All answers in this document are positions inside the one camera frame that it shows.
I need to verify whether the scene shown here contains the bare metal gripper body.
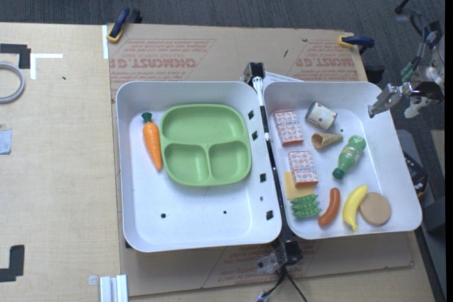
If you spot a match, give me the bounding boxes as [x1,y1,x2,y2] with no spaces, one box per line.
[400,63,445,97]

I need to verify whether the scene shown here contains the white can with orange dots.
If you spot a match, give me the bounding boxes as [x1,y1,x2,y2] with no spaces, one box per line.
[305,101,338,130]

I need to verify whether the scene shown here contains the green plastic bottle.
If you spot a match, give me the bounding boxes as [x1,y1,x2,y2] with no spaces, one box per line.
[331,135,367,180]

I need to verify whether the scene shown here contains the white plastic tray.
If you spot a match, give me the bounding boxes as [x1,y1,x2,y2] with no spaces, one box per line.
[263,81,424,241]
[115,81,283,254]

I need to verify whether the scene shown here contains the tan ice cream cone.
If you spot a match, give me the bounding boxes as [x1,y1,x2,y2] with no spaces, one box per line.
[311,132,344,151]

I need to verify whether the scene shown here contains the orange and white carton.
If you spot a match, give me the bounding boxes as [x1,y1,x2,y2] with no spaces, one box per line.
[272,110,305,147]
[287,150,319,188]

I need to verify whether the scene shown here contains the white paper sheet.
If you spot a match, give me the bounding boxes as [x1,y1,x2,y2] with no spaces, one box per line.
[263,71,306,83]

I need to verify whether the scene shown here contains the yellow banana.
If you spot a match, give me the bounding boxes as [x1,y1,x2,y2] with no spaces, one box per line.
[342,184,369,233]

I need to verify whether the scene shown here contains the tan round biscuit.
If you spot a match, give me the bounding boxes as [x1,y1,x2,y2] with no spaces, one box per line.
[359,191,392,226]

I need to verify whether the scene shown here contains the orange sausage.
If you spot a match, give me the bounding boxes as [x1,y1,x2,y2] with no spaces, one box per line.
[317,187,341,228]

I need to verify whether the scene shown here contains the thin black and white rod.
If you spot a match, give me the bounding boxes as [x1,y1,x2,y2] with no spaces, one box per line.
[253,77,286,245]

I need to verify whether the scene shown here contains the yellow cheese slice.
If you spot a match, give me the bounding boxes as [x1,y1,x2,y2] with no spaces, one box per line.
[282,171,316,201]

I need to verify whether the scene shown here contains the green pea pods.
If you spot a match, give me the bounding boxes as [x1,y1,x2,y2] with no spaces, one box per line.
[289,193,322,219]

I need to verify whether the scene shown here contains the brown cardboard board red print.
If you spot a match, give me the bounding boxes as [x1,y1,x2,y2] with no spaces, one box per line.
[107,23,415,298]

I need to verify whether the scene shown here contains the green divided plate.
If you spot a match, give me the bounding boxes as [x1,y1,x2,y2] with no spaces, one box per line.
[159,103,253,187]

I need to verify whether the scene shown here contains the orange carrot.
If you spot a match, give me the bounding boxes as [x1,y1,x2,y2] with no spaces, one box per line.
[141,112,164,172]

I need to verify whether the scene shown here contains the white tape roll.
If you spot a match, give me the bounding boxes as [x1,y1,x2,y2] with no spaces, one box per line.
[0,62,27,105]

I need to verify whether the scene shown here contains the black cylinder on white bracket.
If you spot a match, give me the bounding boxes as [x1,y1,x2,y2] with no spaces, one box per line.
[403,81,445,119]

